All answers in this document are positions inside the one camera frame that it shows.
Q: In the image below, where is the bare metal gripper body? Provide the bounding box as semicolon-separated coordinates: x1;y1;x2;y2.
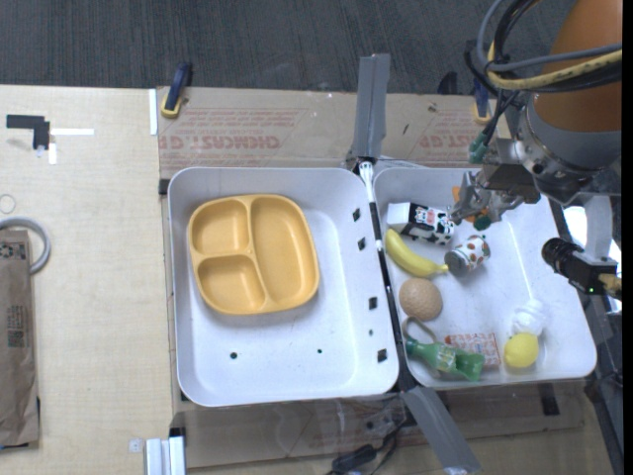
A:
480;137;546;207

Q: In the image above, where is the orange carrot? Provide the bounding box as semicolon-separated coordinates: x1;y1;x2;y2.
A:
451;185;495;232

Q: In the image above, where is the white can with orange print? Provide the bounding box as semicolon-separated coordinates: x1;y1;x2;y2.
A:
443;234;493;274

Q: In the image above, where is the cow print milk carton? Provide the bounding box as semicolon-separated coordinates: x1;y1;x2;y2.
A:
386;201;457;247

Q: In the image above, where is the yellow banana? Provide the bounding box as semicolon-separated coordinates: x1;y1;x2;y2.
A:
384;227;451;279

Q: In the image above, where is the white plastic tray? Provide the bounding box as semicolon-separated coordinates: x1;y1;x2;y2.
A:
371;165;598;392
166;166;401;409

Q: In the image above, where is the white swirl cream toy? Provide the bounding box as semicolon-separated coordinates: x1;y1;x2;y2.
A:
509;298;548;338

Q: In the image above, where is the brown round bread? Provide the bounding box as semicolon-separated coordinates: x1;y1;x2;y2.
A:
398;277;444;323

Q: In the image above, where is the orange and white packet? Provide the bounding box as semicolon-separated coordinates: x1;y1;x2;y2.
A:
443;332;502;370

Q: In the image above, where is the yellow lemon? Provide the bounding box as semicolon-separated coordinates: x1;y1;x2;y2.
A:
502;332;541;370

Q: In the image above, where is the tan rubber band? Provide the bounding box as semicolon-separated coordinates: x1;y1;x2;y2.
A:
402;315;439;346

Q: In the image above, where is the green plastic bottle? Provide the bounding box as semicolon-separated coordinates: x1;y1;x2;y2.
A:
405;337;487;383

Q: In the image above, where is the brown cardboard board, red print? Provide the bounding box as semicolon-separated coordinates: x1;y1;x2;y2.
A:
155;85;586;469

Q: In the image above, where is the yellow divided plate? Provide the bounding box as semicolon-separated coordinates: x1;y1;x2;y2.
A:
186;193;321;317

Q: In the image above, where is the brown paper bag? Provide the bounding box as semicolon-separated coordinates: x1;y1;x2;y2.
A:
0;230;42;449

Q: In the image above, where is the black cylinder on white bracket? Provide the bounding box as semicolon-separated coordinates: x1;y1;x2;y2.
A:
540;200;620;297

